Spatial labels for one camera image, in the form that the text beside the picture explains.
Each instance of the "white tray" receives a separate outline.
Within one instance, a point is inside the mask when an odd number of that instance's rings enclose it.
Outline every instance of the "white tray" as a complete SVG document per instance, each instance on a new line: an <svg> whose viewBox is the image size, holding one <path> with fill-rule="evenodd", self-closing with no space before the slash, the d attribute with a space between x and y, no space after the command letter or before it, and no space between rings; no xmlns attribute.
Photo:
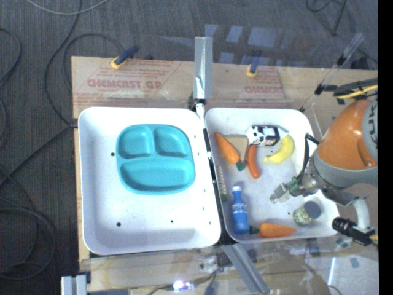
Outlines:
<svg viewBox="0 0 393 295"><path fill-rule="evenodd" d="M291 197L285 202L271 203L270 195L282 183L290 181L296 176L303 165L305 133L312 134L310 123L306 116L291 109L248 109L248 108L213 108L206 113L206 126L211 143L214 165L220 165L224 174L225 187L228 200L222 202L225 227L230 236L241 243L267 242L273 240L291 240L299 238L313 238L335 235L332 221L338 216L338 209L334 202L326 199L321 192L310 195ZM229 164L223 157L214 137L214 132L223 135L245 134L251 125L275 125L289 131L294 139L295 149L291 157L281 164L264 163L263 158L277 151L279 145L273 147L259 147L257 150L257 165L261 177L254 179L250 176L247 167L239 172L235 165ZM310 155L316 146L310 142ZM249 224L259 227L262 222L273 222L296 228L296 233L279 238L261 238L259 234L236 235L232 228L231 202L233 199L231 189L235 183L243 186L242 197L248 205ZM305 203L314 200L322 209L319 218L306 227L296 225L292 212Z"/></svg>
<svg viewBox="0 0 393 295"><path fill-rule="evenodd" d="M116 141L129 126L164 124L190 141L195 180L184 191L137 194L117 171ZM186 109L92 107L79 117L83 237L98 255L202 248L218 241L221 228L203 130Z"/></svg>

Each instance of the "metal bracket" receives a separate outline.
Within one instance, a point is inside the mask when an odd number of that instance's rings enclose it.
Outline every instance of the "metal bracket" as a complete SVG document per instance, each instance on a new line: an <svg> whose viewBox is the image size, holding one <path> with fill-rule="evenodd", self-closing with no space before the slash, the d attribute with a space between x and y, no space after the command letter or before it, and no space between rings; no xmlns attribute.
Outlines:
<svg viewBox="0 0 393 295"><path fill-rule="evenodd" d="M205 100L213 97L213 39L195 38L195 70L193 99Z"/></svg>
<svg viewBox="0 0 393 295"><path fill-rule="evenodd" d="M260 277L258 270L242 244L221 246L221 249L231 260L251 293L270 294L269 287Z"/></svg>
<svg viewBox="0 0 393 295"><path fill-rule="evenodd" d="M86 275L61 277L61 295L87 295Z"/></svg>

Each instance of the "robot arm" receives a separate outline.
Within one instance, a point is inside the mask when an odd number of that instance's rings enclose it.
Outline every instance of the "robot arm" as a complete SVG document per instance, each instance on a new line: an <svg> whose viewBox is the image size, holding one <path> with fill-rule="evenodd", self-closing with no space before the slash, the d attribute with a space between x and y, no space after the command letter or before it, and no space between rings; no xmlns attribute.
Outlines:
<svg viewBox="0 0 393 295"><path fill-rule="evenodd" d="M345 191L358 183L378 186L378 101L356 100L333 121L301 173L281 184L271 201L291 196L322 193L344 207L356 209L358 225L336 218L333 228L367 245L375 231L370 227L367 204L363 198Z"/></svg>

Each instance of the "small green object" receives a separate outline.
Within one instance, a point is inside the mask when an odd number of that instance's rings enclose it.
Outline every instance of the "small green object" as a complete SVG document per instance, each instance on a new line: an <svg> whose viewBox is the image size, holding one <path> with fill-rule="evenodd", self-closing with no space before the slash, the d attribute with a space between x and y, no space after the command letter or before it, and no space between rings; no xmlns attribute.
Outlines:
<svg viewBox="0 0 393 295"><path fill-rule="evenodd" d="M249 233L250 233L251 235L252 235L252 234L257 234L257 233L259 233L259 228L250 225L250 231L249 231Z"/></svg>
<svg viewBox="0 0 393 295"><path fill-rule="evenodd" d="M298 184L295 184L294 186L291 186L290 187L290 189L289 189L289 193L290 194L294 194L296 191L298 191L299 190L299 185Z"/></svg>
<svg viewBox="0 0 393 295"><path fill-rule="evenodd" d="M288 187L292 187L294 185L297 184L297 178L296 177L292 177L292 179L290 181L288 181L287 186Z"/></svg>
<svg viewBox="0 0 393 295"><path fill-rule="evenodd" d="M236 163L236 167L238 168L238 171L242 171L242 170L244 170L245 169L245 164L243 164L242 162L237 162Z"/></svg>

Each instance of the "bottle label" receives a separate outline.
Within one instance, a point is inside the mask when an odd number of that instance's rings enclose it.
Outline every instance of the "bottle label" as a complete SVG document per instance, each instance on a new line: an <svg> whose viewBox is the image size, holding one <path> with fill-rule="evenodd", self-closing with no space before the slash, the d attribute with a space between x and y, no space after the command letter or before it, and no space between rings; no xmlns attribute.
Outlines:
<svg viewBox="0 0 393 295"><path fill-rule="evenodd" d="M294 211L293 217L295 222L299 226L306 226L313 221L313 219L308 215L303 206Z"/></svg>
<svg viewBox="0 0 393 295"><path fill-rule="evenodd" d="M248 213L247 205L245 203L235 203L232 205L232 214Z"/></svg>

